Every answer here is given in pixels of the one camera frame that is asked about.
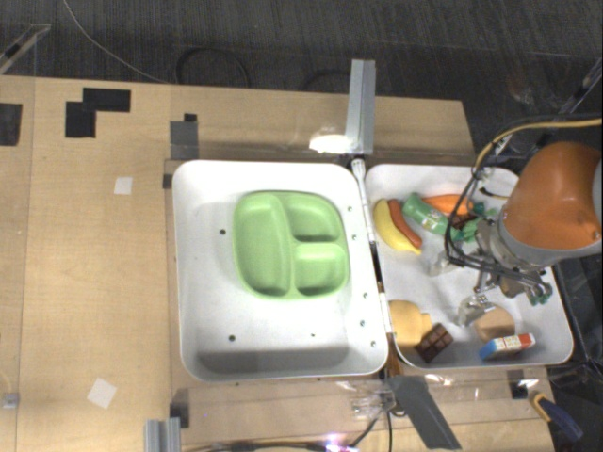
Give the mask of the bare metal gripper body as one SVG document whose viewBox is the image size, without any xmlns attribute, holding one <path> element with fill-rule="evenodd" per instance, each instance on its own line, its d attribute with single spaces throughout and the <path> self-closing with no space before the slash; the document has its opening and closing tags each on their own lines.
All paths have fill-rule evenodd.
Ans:
<svg viewBox="0 0 603 452">
<path fill-rule="evenodd" d="M 477 241 L 477 247 L 472 252 L 477 260 L 478 279 L 474 287 L 474 293 L 480 298 L 485 298 L 486 293 L 494 288 L 499 288 L 503 295 L 513 299 L 521 294 L 527 294 L 529 286 L 517 278 L 502 272 L 502 265 L 492 256 L 489 246 L 481 240 Z"/>
</svg>

